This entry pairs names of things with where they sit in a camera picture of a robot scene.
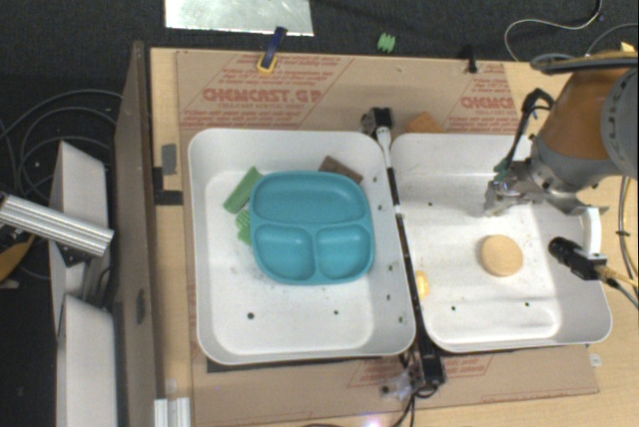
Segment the black floor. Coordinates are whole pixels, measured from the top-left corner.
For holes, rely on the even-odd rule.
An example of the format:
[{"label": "black floor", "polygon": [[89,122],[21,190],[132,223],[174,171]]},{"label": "black floor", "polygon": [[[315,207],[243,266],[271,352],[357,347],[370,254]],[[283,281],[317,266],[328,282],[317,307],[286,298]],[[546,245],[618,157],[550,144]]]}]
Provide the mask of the black floor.
[{"label": "black floor", "polygon": [[[479,59],[510,59],[503,45],[509,23],[541,18],[579,24],[596,0],[311,0],[316,35],[287,38],[287,51],[375,53],[382,31],[396,36],[395,54],[455,57],[472,45]],[[77,89],[122,89],[134,40],[148,46],[261,49],[256,35],[189,32],[164,27],[163,0],[0,0],[0,120],[12,125],[51,96]],[[636,23],[638,0],[604,0],[601,17],[583,31],[525,25],[513,30],[511,44],[523,60],[547,52],[582,54],[603,31]],[[637,44],[636,29],[619,38]],[[114,116],[117,100],[91,94],[43,107],[10,134],[19,151],[31,123],[48,110],[89,107]],[[109,143],[112,128],[96,117],[65,112],[43,121],[25,142],[31,149],[59,136],[82,136]],[[0,141],[0,182],[11,184],[9,156]],[[91,143],[79,147],[109,161]],[[42,148],[27,162],[34,182],[51,174],[55,146]],[[46,196],[48,185],[40,187]],[[22,191],[28,190],[24,180]],[[12,276],[20,286],[0,289],[0,425],[54,424],[55,341],[48,282],[27,274],[48,272],[44,247],[36,247]]]}]

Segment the wooden table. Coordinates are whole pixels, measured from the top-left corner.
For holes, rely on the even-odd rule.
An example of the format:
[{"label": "wooden table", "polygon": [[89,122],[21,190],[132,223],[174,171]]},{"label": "wooden table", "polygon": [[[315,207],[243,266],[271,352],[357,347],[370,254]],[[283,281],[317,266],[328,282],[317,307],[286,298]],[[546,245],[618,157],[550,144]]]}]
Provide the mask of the wooden table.
[{"label": "wooden table", "polygon": [[[151,51],[151,109],[153,114],[153,153],[156,163],[161,161],[163,142],[175,142],[178,132],[178,93],[176,50]],[[527,64],[505,64],[508,83],[515,106],[521,106],[525,95],[541,87],[553,96],[560,92],[565,77],[545,77],[532,71]],[[177,173],[165,177],[164,188],[181,190],[181,165]],[[595,205],[610,206],[603,218],[602,252],[608,255],[613,268],[623,270],[617,229],[619,179],[607,179],[598,189],[588,191],[584,199]],[[160,300],[156,304],[162,320],[162,350],[164,375],[175,381],[169,383],[169,398],[191,395],[191,359],[189,339],[189,309],[186,286],[185,234],[177,227],[184,226],[183,208],[157,207],[158,225],[158,287]],[[632,182],[626,209],[626,229],[631,232],[628,245],[637,261],[637,190]],[[616,290],[606,288],[613,316],[609,337],[590,348],[601,359],[596,368],[600,393],[559,399],[529,400],[445,409],[417,411],[417,426],[634,426],[639,418],[639,326],[637,310]],[[338,425],[363,425],[376,420],[391,425],[396,413],[376,417],[353,417],[326,420]]]}]

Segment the white tray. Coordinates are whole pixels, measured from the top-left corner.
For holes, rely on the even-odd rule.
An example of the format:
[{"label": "white tray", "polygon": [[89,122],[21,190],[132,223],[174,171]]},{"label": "white tray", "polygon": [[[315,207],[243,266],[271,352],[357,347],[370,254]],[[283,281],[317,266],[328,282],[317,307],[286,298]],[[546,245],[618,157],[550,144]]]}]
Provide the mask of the white tray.
[{"label": "white tray", "polygon": [[[580,280],[547,250],[561,235],[597,251],[597,210],[580,218],[542,204],[483,214],[492,167],[511,144],[504,136],[403,135],[392,146],[411,258],[430,286],[426,331],[452,352],[596,342],[611,328],[601,283]],[[521,142],[520,157],[528,145]],[[505,278],[477,260],[480,241],[498,233],[524,255],[523,268]]]},{"label": "white tray", "polygon": [[[363,175],[375,256],[339,285],[285,285],[258,268],[222,204],[245,172],[317,170],[332,156]],[[383,155],[359,133],[211,129],[189,146],[198,337],[213,360],[236,365],[398,354],[414,317]]]}]

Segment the blue plate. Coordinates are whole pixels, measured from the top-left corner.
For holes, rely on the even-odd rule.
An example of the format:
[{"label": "blue plate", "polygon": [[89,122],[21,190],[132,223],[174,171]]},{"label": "blue plate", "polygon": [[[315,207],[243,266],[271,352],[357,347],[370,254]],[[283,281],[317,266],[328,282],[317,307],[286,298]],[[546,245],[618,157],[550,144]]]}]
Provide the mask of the blue plate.
[{"label": "blue plate", "polygon": [[370,209],[351,179],[327,172],[280,172],[260,179],[249,201],[256,262],[283,283],[344,283],[374,255]]}]

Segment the round wooden disc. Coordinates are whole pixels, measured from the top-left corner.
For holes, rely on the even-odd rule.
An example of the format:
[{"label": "round wooden disc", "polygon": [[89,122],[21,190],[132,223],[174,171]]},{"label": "round wooden disc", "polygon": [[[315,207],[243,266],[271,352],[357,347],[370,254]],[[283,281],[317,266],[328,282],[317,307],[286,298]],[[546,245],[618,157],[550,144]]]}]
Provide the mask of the round wooden disc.
[{"label": "round wooden disc", "polygon": [[505,235],[491,235],[481,245],[479,261],[484,269],[495,276],[511,276],[523,265],[519,245]]}]

